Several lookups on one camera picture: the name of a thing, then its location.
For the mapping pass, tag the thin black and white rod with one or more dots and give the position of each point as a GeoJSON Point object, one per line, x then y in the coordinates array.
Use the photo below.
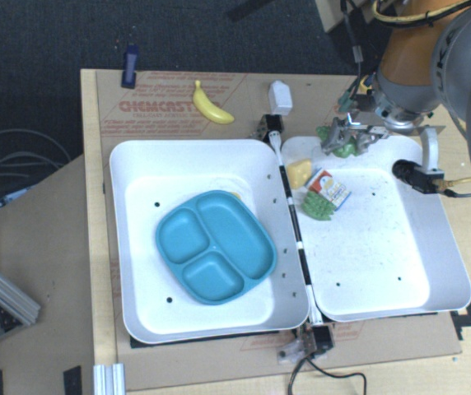
{"type": "Point", "coordinates": [295, 220]}

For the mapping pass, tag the green broccoli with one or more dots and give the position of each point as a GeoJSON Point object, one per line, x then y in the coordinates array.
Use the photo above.
{"type": "Point", "coordinates": [346, 150]}

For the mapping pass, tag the red and white carton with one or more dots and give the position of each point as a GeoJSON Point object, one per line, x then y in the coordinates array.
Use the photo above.
{"type": "Point", "coordinates": [328, 187]}

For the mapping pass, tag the small white bottle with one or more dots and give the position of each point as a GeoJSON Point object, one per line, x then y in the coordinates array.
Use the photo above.
{"type": "Point", "coordinates": [281, 97]}

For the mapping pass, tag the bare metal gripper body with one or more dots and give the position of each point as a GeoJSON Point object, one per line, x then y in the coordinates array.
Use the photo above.
{"type": "Point", "coordinates": [398, 122]}

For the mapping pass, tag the yellow cheese wedge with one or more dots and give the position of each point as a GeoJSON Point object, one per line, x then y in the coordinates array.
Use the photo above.
{"type": "Point", "coordinates": [299, 173]}

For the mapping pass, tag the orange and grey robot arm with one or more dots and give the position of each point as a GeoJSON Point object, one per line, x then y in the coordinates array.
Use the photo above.
{"type": "Point", "coordinates": [462, 76]}

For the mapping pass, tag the brown cardboard board red print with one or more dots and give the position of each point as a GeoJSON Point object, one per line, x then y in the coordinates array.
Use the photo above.
{"type": "Point", "coordinates": [169, 105]}

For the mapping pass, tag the black cylinder on white bracket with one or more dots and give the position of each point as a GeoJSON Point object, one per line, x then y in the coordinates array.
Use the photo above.
{"type": "Point", "coordinates": [416, 175]}

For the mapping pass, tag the yellow banana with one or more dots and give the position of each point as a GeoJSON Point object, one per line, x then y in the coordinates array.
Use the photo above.
{"type": "Point", "coordinates": [211, 108]}

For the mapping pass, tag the green pea pods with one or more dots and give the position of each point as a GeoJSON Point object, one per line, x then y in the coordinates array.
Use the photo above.
{"type": "Point", "coordinates": [318, 208]}

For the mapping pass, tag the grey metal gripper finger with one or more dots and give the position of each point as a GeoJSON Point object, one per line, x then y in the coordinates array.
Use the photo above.
{"type": "Point", "coordinates": [364, 142]}
{"type": "Point", "coordinates": [332, 140]}

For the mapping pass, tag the white plastic tray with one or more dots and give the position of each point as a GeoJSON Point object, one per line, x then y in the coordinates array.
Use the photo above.
{"type": "Point", "coordinates": [375, 241]}
{"type": "Point", "coordinates": [149, 241]}

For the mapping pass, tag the blue divided plate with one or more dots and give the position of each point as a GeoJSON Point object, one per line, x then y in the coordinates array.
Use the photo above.
{"type": "Point", "coordinates": [227, 229]}

